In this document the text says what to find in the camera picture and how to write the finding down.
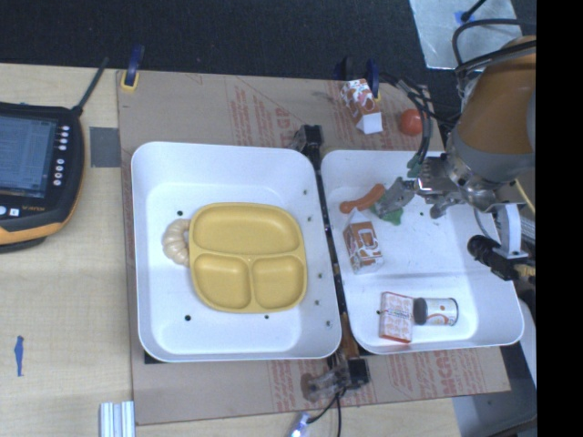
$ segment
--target black fabric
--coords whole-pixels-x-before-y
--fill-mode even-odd
[[[537,0],[511,1],[536,22]],[[408,0],[0,0],[0,15],[0,63],[125,68],[140,43],[143,69],[328,79],[345,56],[362,74],[373,58],[458,105],[452,71],[425,65]]]

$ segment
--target screen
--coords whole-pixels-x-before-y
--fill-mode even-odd
[[[0,116],[0,194],[43,198],[57,122]]]

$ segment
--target cardboard sheet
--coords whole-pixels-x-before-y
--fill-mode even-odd
[[[118,73],[118,85],[122,73]],[[417,150],[420,137],[398,131],[413,104],[381,85],[382,133],[358,130],[340,82],[255,76],[141,72],[135,91],[118,88],[119,135],[128,267],[132,381],[137,425],[321,409],[302,396],[306,374],[326,360],[160,363],[138,337],[130,160],[149,141],[287,147],[304,124],[321,125],[322,152],[335,148]],[[438,134],[432,142],[440,149]],[[343,406],[429,400],[508,391],[499,348],[366,356],[372,381]]]

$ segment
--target yellow plate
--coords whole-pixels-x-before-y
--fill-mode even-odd
[[[189,257],[194,289],[216,310],[287,310],[306,292],[300,226],[276,206],[225,202],[199,209],[190,222]]]

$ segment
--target small box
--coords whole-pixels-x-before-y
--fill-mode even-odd
[[[381,293],[379,337],[411,343],[413,338],[413,298],[385,291]]]
[[[383,253],[373,223],[356,208],[349,214],[343,235],[354,273],[375,272],[383,265]]]
[[[366,79],[347,81],[343,84],[340,95],[358,129],[367,135],[383,131],[381,109],[374,100],[373,91]]]

